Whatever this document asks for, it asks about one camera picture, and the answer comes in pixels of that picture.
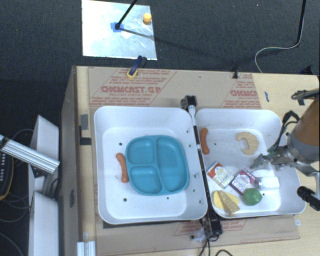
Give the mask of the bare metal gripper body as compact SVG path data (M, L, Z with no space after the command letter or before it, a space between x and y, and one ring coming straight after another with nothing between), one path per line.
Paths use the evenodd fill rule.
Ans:
M312 164L319 160L319 148L316 146L302 146L296 149L292 145L279 146L268 158L276 166L290 166L305 176L315 176L319 173Z

